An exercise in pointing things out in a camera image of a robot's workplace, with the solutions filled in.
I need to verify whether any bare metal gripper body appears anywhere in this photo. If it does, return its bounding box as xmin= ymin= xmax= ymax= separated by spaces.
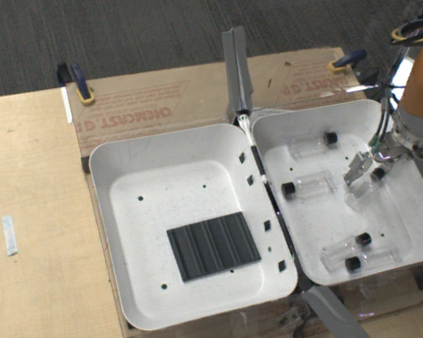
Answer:
xmin=367 ymin=124 xmax=423 ymax=178

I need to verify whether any clear plastic bottle black cap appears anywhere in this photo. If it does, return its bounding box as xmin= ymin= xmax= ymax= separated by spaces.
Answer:
xmin=316 ymin=231 xmax=377 ymax=272
xmin=279 ymin=167 xmax=339 ymax=203
xmin=342 ymin=242 xmax=404 ymax=275
xmin=340 ymin=165 xmax=394 ymax=214
xmin=286 ymin=129 xmax=342 ymax=163

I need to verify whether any white plastic tray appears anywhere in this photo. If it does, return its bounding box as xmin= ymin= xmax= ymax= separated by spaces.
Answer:
xmin=85 ymin=112 xmax=304 ymax=337
xmin=248 ymin=87 xmax=423 ymax=296

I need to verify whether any thin black and white rod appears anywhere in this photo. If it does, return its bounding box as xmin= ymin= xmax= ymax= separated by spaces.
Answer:
xmin=238 ymin=109 xmax=302 ymax=273

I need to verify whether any black ribbed rectangular plate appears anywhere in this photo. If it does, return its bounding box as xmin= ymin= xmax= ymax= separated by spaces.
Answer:
xmin=164 ymin=209 xmax=264 ymax=285

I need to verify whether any brown cardboard board red print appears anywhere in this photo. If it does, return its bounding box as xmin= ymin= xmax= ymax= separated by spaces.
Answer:
xmin=65 ymin=22 xmax=423 ymax=338

